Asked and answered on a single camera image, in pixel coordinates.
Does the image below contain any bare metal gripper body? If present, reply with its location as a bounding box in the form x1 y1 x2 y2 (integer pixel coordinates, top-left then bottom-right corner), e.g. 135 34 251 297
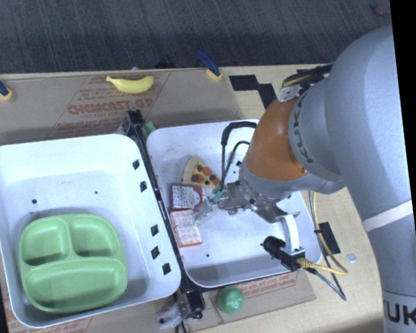
215 175 291 230

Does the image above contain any red and white carton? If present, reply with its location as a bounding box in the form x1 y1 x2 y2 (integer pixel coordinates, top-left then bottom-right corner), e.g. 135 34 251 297
168 180 208 215

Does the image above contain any orange and white carton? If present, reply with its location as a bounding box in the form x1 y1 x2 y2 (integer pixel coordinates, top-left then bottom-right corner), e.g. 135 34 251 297
168 207 204 250

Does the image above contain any pizza slice toy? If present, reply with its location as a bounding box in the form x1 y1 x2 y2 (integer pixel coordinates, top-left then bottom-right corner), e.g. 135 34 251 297
179 152 223 192

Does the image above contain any white plastic tray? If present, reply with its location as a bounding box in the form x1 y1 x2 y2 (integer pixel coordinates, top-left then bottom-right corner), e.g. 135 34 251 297
0 126 187 333
143 111 326 295

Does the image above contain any green round toy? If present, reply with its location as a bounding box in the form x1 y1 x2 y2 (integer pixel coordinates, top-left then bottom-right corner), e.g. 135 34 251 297
214 283 247 317

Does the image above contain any yellow banana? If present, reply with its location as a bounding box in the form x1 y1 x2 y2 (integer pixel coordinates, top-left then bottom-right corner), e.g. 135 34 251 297
105 70 157 98

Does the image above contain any green divided plate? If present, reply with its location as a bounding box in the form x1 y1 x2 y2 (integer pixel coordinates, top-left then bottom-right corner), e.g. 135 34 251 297
13 207 132 320

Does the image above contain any brown cardboard board red print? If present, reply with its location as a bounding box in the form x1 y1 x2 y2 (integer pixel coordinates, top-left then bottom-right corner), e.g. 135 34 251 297
0 40 321 333

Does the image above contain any black cylinder on white bracket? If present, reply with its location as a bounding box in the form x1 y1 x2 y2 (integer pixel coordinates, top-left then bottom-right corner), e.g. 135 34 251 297
257 212 308 274

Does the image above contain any black block with thin wires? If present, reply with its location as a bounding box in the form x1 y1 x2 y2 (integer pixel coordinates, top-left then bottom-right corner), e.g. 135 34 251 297
125 108 148 135
176 288 207 321

